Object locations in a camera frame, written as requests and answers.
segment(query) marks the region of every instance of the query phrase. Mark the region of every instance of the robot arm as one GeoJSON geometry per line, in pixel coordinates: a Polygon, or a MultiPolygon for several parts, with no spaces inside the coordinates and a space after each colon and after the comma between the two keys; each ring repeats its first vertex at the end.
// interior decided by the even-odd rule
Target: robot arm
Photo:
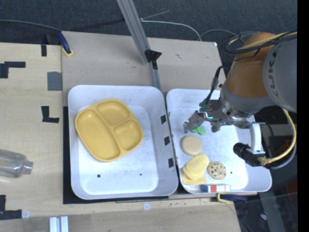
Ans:
{"type": "MultiPolygon", "coordinates": [[[[248,38],[241,48],[228,49],[234,40],[225,45],[225,52],[237,55],[221,87],[220,98],[211,100],[211,94],[218,85],[222,67],[215,74],[208,97],[199,104],[200,110],[183,125],[185,133],[208,121],[212,132],[224,125],[234,125],[251,129],[253,138],[260,130],[253,130],[247,118],[262,108],[278,105],[284,111],[297,112],[297,32],[261,32],[248,38]]],[[[252,140],[251,147],[238,143],[233,150],[251,166],[266,166],[271,161],[262,160],[264,156],[254,150],[256,142],[252,140]]]]}

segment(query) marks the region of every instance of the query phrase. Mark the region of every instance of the yellow clip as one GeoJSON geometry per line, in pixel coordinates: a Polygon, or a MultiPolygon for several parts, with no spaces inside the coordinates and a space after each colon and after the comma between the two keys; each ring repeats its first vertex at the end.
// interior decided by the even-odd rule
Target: yellow clip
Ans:
{"type": "Polygon", "coordinates": [[[217,194],[217,201],[222,202],[222,203],[229,203],[229,200],[221,199],[220,198],[220,193],[217,194]]]}
{"type": "Polygon", "coordinates": [[[69,54],[66,52],[66,50],[65,50],[63,47],[62,47],[61,49],[62,49],[63,53],[64,53],[67,57],[70,57],[70,56],[73,55],[73,51],[72,51],[71,48],[70,48],[71,53],[69,53],[69,54]]]}

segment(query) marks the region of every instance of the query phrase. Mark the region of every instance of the round beige cookie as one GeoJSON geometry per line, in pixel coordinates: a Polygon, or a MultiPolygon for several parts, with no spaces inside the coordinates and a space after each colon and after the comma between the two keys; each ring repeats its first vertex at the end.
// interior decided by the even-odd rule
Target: round beige cookie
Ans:
{"type": "Polygon", "coordinates": [[[212,161],[207,167],[207,172],[215,180],[223,180],[226,177],[224,165],[218,161],[212,161]]]}
{"type": "Polygon", "coordinates": [[[202,152],[203,144],[195,136],[185,136],[181,141],[181,148],[183,152],[189,156],[197,156],[202,152]]]}

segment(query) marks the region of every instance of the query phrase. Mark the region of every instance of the plastic bottle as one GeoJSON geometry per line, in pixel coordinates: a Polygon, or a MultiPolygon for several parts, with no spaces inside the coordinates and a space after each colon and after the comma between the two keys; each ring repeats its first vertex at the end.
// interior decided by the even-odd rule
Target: plastic bottle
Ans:
{"type": "Polygon", "coordinates": [[[18,178],[24,174],[31,174],[33,162],[20,153],[0,149],[0,175],[18,178]]]}

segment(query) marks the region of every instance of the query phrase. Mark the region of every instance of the yellow plate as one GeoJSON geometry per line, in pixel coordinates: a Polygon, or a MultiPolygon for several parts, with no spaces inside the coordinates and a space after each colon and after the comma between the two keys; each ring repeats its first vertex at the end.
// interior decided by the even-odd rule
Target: yellow plate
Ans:
{"type": "Polygon", "coordinates": [[[116,160],[143,140],[135,115],[116,99],[100,101],[79,112],[75,128],[87,150],[99,161],[116,160]]]}

